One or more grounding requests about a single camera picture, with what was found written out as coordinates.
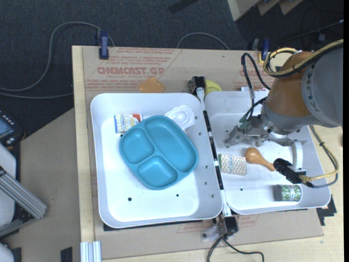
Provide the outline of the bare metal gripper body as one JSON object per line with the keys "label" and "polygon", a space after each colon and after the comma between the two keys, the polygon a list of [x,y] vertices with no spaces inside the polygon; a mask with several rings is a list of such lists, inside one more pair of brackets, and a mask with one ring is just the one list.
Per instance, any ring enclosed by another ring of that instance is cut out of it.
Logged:
{"label": "bare metal gripper body", "polygon": [[289,132],[280,129],[266,116],[252,116],[240,125],[244,136],[256,147],[262,146],[266,141],[275,142],[281,146],[289,146]]}

